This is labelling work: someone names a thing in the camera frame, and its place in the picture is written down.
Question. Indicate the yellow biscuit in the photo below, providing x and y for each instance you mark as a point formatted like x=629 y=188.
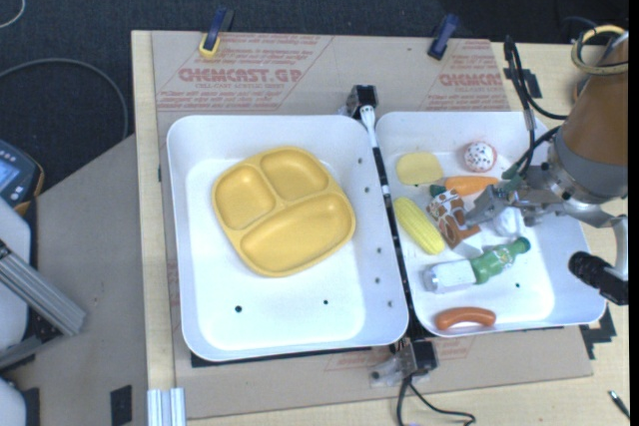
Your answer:
x=418 y=168

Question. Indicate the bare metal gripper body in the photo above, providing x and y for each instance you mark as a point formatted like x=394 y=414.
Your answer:
x=539 y=187

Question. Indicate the white and silver can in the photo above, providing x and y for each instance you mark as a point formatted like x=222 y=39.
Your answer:
x=449 y=276

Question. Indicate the black pen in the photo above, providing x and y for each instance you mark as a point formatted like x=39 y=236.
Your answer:
x=619 y=404

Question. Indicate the green bottle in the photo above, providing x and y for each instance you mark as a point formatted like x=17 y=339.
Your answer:
x=496 y=260

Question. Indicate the yellow corn cob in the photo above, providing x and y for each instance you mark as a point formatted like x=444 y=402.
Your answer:
x=418 y=224

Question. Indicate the white lumpy object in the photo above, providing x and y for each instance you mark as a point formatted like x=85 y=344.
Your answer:
x=509 y=222

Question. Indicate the brown and white carton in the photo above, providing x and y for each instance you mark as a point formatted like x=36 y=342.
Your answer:
x=449 y=217

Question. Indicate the thin black and white rod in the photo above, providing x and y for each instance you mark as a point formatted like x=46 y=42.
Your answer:
x=385 y=187

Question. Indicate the black cylinder on white bracket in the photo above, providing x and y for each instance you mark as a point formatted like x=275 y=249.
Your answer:
x=596 y=273

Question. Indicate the brown cardboard board red print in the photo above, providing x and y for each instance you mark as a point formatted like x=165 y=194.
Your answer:
x=299 y=75

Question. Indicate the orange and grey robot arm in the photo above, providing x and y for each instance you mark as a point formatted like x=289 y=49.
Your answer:
x=596 y=115

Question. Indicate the white plastic tray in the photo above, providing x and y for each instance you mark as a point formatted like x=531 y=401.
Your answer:
x=544 y=274
x=279 y=309

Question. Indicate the yellow divided plate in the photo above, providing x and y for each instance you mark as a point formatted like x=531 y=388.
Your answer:
x=284 y=212

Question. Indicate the orange sausage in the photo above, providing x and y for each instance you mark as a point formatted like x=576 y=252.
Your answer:
x=464 y=316

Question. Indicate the orange carrot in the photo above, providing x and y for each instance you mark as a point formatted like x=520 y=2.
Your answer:
x=469 y=185

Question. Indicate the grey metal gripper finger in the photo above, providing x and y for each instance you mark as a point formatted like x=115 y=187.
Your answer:
x=536 y=214
x=489 y=205

